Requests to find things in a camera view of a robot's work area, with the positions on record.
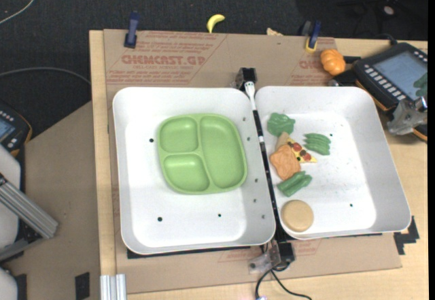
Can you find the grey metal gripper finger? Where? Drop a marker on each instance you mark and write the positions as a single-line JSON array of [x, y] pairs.
[[399, 127], [405, 109]]

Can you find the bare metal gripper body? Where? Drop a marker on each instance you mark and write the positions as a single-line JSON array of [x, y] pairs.
[[420, 111]]

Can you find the white plastic tray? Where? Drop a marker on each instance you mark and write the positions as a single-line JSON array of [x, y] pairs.
[[353, 176], [190, 224]]

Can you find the green toy bean pods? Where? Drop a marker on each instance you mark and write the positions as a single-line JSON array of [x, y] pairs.
[[294, 184], [317, 144]]

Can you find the orange toy pumpkin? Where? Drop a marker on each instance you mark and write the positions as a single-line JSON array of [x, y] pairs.
[[333, 61]]

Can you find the toy pizza slice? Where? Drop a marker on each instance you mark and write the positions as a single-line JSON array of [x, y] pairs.
[[299, 152]]

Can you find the green toy broccoli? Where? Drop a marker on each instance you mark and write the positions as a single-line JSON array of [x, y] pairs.
[[279, 124]]

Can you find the orange toy fried chicken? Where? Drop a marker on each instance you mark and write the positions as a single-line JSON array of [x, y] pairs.
[[284, 163]]

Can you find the tan round biscuit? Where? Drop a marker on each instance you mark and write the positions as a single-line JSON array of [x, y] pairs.
[[296, 216]]

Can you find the thin black and white rod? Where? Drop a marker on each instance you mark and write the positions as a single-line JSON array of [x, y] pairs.
[[258, 125]]

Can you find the green divided plate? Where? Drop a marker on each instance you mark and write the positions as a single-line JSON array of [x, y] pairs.
[[217, 152]]

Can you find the yellow banana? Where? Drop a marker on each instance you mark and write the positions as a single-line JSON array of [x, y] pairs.
[[214, 20]]

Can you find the brown cardboard board red print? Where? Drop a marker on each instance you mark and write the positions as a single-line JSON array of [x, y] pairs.
[[170, 64]]

